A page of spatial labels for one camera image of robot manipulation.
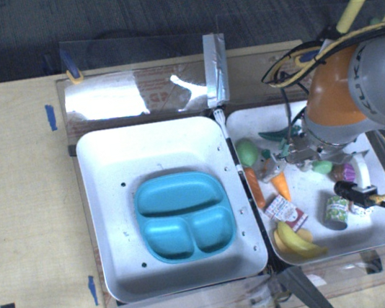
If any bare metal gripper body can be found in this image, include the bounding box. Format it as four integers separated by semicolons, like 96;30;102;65
280;125;355;173

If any orange carrot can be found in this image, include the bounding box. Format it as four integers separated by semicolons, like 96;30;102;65
258;146;293;206

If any dark green chilli pepper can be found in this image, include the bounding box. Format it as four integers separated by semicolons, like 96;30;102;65
257;123;304;146

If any orange sausage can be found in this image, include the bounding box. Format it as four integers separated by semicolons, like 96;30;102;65
243;164;268;211

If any light green round fruit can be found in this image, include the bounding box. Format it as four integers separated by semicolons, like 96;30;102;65
311;158;335;177

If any light green lime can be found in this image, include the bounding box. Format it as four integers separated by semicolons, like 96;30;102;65
234;136;262;170

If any red and white carton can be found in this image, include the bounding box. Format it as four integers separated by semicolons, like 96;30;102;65
261;190;311;237

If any purple and pink cupcake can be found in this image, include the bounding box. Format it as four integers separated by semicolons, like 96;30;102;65
328;161;358;186

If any green can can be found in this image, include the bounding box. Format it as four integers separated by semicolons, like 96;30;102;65
319;193;354;234

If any yellow banana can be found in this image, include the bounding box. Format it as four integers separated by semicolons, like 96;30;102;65
270;214;330;265

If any small white packet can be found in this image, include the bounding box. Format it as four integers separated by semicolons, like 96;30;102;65
348;201;376;220

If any blue divided plate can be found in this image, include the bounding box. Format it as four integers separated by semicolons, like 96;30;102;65
130;164;241;270

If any white plastic tray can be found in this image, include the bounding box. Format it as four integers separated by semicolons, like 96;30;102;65
224;85;385;274
72;105;273;308

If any black cylinder on white bracket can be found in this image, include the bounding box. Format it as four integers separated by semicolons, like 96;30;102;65
328;150;382;214

